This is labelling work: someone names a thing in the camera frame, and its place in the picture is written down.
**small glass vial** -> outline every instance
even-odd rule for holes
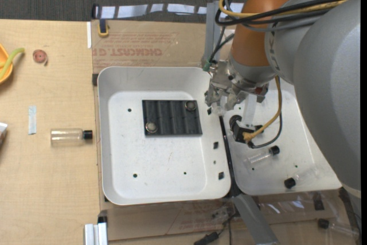
[[[292,177],[286,179],[284,181],[284,186],[286,186],[287,189],[293,188],[295,185],[301,185],[302,183],[308,183],[312,180],[315,180],[320,175],[319,170],[313,166],[312,168],[303,170]]]
[[[93,131],[78,128],[51,129],[52,146],[82,145],[85,140],[93,138]]]
[[[247,168],[251,168],[252,166],[259,164],[260,162],[265,161],[267,158],[272,159],[273,156],[279,153],[280,153],[280,149],[278,146],[261,149],[259,150],[259,152],[246,157],[244,160],[244,163]]]
[[[360,237],[359,230],[347,224],[336,223],[336,222],[326,220],[326,219],[318,219],[317,225],[319,228],[322,228],[325,230],[332,230],[332,231],[347,235],[353,238],[354,240],[358,240],[358,238]]]

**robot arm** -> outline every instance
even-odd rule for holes
[[[230,1],[221,1],[222,11],[231,12]],[[322,2],[323,8],[306,6]],[[287,7],[301,7],[302,11],[287,12]],[[269,11],[285,13],[272,16]],[[212,65],[206,96],[207,105],[223,112],[250,96],[262,102],[274,77],[292,84],[310,133],[349,192],[359,217],[360,12],[361,0],[247,0],[240,14],[231,12],[233,21],[227,24],[238,23],[232,48],[225,61]],[[217,23],[225,26],[226,22],[217,18]],[[251,101],[248,99],[248,108],[254,107]],[[232,125],[237,141],[251,147],[251,140],[242,135],[256,127],[243,132],[236,122]]]

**yellow cable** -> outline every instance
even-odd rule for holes
[[[235,13],[234,11],[229,11],[229,10],[224,8],[223,1],[224,0],[219,0],[218,5],[219,5],[220,11],[227,14],[227,15],[230,15],[232,17],[251,17],[253,15],[259,14],[259,13]],[[343,2],[346,2],[346,1],[347,0],[340,0],[340,1],[328,2],[328,3],[324,3],[324,4],[313,5],[313,6],[310,6],[310,7],[304,7],[302,9],[294,9],[294,10],[286,11],[284,13],[274,14],[274,16],[275,15],[288,15],[288,14],[295,14],[295,13],[308,13],[310,11],[316,11],[316,10],[322,10],[322,9],[331,9],[331,8],[336,7],[339,4],[342,4]]]
[[[259,128],[257,131],[253,133],[247,133],[247,132],[242,133],[243,138],[247,143],[251,141],[252,139],[254,139],[254,137],[259,135],[262,131],[264,131],[268,126],[270,126],[276,120],[276,118],[280,115],[280,112],[282,111],[282,91],[280,90],[279,79],[280,79],[279,76],[275,77],[275,83],[278,89],[278,111],[264,126]]]
[[[18,48],[16,50],[14,50],[13,52],[11,52],[11,54],[9,54],[9,57],[7,58],[1,72],[0,72],[0,80],[4,77],[7,69],[9,68],[11,62],[13,61],[13,59],[15,58],[15,56],[18,54],[18,53],[21,53],[21,52],[24,52],[24,48]]]

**red round object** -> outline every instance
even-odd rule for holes
[[[47,61],[47,54],[43,50],[35,50],[33,52],[33,60],[37,63],[44,63]]]

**black bottle cap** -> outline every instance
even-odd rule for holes
[[[284,181],[284,186],[286,186],[286,188],[288,189],[291,189],[295,185],[296,185],[296,181],[293,178],[288,178]]]
[[[280,153],[280,149],[279,147],[277,147],[276,145],[273,146],[273,147],[270,147],[269,148],[269,152],[272,154],[272,155],[277,155]]]
[[[327,229],[329,227],[330,222],[326,219],[318,219],[317,225],[319,228]]]
[[[83,139],[93,139],[93,131],[83,131]]]

